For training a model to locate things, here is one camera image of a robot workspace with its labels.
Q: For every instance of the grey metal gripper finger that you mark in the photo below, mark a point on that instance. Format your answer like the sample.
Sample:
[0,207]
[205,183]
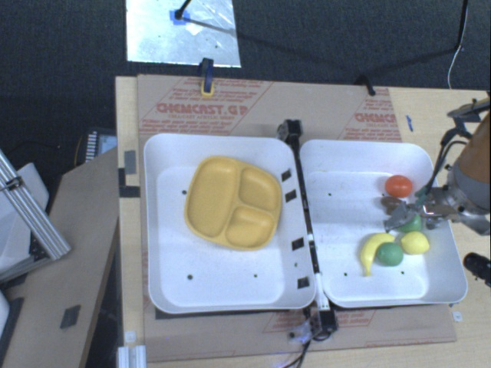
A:
[432,221]
[397,217]

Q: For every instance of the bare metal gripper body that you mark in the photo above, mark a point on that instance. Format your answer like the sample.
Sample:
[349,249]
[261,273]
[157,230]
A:
[445,205]

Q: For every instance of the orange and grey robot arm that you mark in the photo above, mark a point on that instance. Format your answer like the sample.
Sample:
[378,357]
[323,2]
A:
[475,155]

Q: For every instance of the brown oval toy food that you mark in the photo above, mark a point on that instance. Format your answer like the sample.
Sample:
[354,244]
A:
[390,203]

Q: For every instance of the green lime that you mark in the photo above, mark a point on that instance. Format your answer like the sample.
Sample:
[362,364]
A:
[389,254]
[413,224]

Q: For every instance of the yellow lemon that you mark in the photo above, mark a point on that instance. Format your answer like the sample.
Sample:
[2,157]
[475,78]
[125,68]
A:
[415,242]

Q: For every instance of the red tomato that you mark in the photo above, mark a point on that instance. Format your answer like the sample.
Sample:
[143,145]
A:
[399,185]

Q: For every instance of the yellow banana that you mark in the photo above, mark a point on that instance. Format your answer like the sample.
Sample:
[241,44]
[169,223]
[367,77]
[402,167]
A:
[369,251]

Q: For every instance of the white plastic tray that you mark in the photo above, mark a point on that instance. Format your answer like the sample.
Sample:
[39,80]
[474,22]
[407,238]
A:
[345,221]
[215,274]

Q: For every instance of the thin black and white rod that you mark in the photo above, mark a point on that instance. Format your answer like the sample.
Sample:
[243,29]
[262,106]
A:
[305,205]

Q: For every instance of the yellow divided plate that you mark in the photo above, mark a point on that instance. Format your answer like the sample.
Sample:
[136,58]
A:
[230,201]

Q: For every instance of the brown cardboard board red print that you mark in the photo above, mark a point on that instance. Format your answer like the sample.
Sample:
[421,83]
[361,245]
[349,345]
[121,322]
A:
[230,106]

